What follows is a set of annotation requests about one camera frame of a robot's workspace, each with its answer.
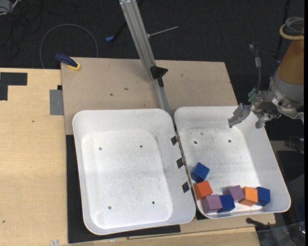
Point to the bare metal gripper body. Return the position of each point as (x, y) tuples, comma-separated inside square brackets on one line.
[(265, 106)]

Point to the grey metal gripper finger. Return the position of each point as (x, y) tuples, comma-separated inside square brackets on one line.
[(238, 117), (261, 122)]

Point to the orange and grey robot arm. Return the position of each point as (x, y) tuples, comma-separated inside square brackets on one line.
[(292, 63)]

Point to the white plastic tray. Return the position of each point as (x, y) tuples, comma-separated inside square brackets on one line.
[(128, 173), (220, 150)]

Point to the blue cube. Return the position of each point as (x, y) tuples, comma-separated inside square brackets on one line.
[(227, 202), (200, 172), (264, 195)]

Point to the purple cube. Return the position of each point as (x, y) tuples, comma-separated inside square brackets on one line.
[(236, 192), (211, 202)]

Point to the orange cube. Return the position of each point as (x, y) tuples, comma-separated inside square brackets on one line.
[(249, 195), (202, 189)]

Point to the brown flat board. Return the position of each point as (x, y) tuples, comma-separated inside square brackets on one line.
[(118, 86)]

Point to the black cylinder on white bracket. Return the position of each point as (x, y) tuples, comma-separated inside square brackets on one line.
[(295, 143)]

